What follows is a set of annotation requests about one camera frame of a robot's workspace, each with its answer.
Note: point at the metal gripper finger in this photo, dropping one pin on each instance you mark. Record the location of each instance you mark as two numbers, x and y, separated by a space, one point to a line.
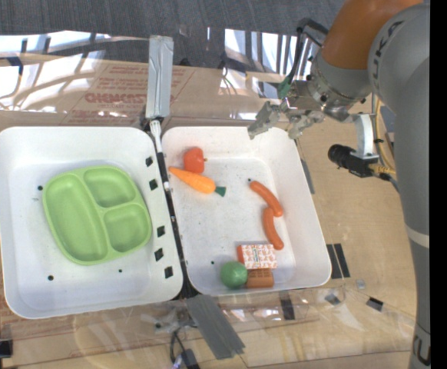
300 121
263 121

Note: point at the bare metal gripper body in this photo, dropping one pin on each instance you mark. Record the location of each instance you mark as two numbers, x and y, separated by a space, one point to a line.
308 96

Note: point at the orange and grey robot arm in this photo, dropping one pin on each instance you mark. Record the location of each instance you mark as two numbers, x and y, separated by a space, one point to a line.
400 90

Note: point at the orange toy sausage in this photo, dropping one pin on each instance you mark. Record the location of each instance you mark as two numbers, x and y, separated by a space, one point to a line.
271 229
267 198

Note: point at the orange toy tomato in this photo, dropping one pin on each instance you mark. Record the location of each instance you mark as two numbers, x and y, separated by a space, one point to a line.
193 160

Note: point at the orange toy carrot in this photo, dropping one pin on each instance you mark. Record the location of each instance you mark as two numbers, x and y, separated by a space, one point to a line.
194 181

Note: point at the brown cardboard board red print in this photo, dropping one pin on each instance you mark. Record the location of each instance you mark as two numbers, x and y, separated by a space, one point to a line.
354 213

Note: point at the white plastic tray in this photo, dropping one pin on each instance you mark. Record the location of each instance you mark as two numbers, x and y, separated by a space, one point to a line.
24 206
223 229

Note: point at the orange and white carton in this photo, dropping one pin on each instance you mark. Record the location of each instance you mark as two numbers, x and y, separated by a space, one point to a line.
257 256

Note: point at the green ball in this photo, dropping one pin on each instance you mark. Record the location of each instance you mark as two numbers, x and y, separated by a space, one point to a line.
233 274

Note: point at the brown toy biscuit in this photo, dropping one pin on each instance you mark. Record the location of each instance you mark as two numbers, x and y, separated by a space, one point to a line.
261 279

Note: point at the green divided plate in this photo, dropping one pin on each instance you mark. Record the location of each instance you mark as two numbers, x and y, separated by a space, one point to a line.
70 221

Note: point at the black cylinder on white bracket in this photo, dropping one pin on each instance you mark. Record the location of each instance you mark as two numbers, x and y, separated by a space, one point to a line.
348 158

